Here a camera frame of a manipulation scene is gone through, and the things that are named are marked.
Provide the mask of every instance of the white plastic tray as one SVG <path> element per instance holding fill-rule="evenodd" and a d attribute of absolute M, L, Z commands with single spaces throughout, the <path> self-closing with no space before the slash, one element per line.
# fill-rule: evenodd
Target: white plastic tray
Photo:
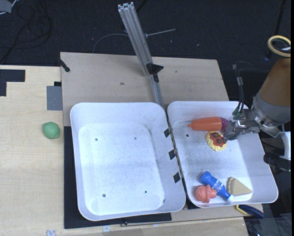
<path fill-rule="evenodd" d="M 278 197 L 278 189 L 270 166 L 263 161 L 264 150 L 258 134 L 245 134 L 227 142 L 222 151 L 211 149 L 205 139 L 207 131 L 194 131 L 187 125 L 194 119 L 204 117 L 232 118 L 237 106 L 234 101 L 192 102 L 176 101 L 168 106 L 168 117 L 175 139 L 179 161 L 187 189 L 187 196 L 197 207 L 220 207 L 228 205 L 272 203 Z M 201 185 L 199 178 L 205 171 L 224 185 L 229 177 L 240 180 L 253 192 L 235 196 L 229 203 L 222 197 L 204 203 L 195 197 L 195 189 Z"/>
<path fill-rule="evenodd" d="M 78 103 L 70 118 L 78 207 L 85 218 L 174 212 L 185 205 L 163 108 L 155 103 Z"/>

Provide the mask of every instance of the black clamp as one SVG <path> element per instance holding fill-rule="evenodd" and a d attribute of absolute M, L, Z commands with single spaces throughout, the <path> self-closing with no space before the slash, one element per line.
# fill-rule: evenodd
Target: black clamp
<path fill-rule="evenodd" d="M 152 63 L 147 64 L 148 72 L 149 74 L 153 74 L 153 79 L 155 80 L 155 82 L 159 82 L 158 72 L 160 72 L 163 68 L 164 67 L 161 65 L 156 65 Z"/>

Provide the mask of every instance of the blue toy bottle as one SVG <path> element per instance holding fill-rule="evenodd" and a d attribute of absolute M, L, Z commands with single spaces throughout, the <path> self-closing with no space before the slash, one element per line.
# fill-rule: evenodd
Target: blue toy bottle
<path fill-rule="evenodd" d="M 213 177 L 210 172 L 206 171 L 199 179 L 200 182 L 207 185 L 209 184 L 211 188 L 214 188 L 217 191 L 218 196 L 224 197 L 227 201 L 233 202 L 233 195 L 230 194 L 225 185 L 221 183 L 218 179 Z"/>

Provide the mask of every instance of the green round object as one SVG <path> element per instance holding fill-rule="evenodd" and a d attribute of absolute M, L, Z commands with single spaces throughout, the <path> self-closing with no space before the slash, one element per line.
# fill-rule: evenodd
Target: green round object
<path fill-rule="evenodd" d="M 43 133 L 49 139 L 55 139 L 59 137 L 60 128 L 54 122 L 47 122 L 43 124 Z"/>

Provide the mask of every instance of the wooden table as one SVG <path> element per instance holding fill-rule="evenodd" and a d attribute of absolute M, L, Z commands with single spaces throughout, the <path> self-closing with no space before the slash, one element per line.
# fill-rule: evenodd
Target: wooden table
<path fill-rule="evenodd" d="M 149 80 L 142 77 L 136 56 L 61 53 L 71 69 L 0 65 L 26 71 L 25 82 L 7 82 L 0 96 L 0 235 L 248 235 L 243 215 L 233 206 L 172 213 L 172 221 L 64 229 L 64 138 L 70 108 L 81 101 L 153 101 Z M 215 60 L 154 57 L 163 100 L 227 101 Z M 46 87 L 62 82 L 63 111 L 47 110 Z M 60 126 L 57 139 L 48 139 L 42 125 Z"/>

